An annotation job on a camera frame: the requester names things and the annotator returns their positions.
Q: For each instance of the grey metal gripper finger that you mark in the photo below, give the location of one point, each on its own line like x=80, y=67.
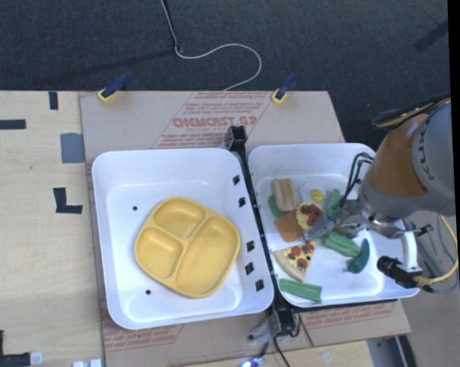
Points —
x=352, y=231
x=318, y=228

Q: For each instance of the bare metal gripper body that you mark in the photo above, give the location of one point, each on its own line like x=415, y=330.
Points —
x=355, y=213

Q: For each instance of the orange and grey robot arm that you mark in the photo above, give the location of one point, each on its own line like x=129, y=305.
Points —
x=400, y=164

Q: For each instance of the green toy celery stick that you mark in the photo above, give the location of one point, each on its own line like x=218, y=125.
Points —
x=301, y=290
x=341, y=244

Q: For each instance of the toy pizza slice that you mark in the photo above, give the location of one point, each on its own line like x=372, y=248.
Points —
x=306, y=213
x=296, y=257

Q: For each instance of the green toy vegetable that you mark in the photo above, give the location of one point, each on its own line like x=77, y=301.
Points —
x=275, y=209
x=333, y=203

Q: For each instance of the dark green toy pepper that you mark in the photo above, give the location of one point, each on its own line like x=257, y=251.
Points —
x=360, y=258

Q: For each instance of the orange toy biscuit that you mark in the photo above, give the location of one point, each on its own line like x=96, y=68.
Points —
x=288, y=227

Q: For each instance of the white fried egg toy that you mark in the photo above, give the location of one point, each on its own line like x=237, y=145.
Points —
x=316, y=195

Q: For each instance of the tan toy bread roll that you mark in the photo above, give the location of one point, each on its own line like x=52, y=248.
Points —
x=285, y=193

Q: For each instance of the white plastic tray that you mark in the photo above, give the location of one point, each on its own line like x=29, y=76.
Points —
x=333, y=281
x=123, y=259

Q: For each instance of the thin black rod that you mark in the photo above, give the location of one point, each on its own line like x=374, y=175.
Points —
x=260, y=219

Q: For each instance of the yellow divided plate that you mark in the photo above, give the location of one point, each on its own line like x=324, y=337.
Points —
x=202, y=256

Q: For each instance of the brown cardboard board red print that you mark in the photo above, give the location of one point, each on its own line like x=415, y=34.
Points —
x=136, y=118

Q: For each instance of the black cylinder on white bracket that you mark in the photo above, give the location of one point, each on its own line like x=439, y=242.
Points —
x=399, y=272

